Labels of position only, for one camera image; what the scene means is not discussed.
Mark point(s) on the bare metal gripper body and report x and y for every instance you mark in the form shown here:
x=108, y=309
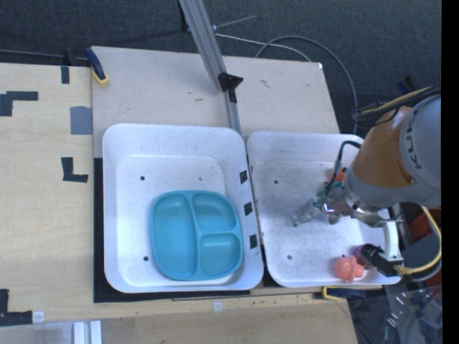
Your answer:
x=349, y=209

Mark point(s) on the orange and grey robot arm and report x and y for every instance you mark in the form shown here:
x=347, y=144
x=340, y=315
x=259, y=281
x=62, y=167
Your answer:
x=387, y=156

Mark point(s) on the pale wood board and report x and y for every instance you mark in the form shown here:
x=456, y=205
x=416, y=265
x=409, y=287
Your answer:
x=161, y=91

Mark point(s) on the white plastic tray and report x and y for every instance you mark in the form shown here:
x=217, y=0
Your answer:
x=297, y=242
x=172, y=145

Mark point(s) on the pink toy figure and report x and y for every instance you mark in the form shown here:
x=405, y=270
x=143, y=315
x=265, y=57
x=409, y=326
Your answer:
x=346, y=268

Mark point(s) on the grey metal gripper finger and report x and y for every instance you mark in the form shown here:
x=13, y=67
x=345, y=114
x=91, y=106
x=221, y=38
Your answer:
x=333, y=218
x=305, y=213

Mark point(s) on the purple toy grapes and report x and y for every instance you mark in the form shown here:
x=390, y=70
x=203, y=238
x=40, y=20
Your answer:
x=358, y=253

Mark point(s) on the black cylinder on white bracket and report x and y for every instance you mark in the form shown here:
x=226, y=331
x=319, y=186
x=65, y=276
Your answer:
x=380, y=258

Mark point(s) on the blue divided plate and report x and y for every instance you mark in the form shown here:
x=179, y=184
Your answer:
x=172, y=235

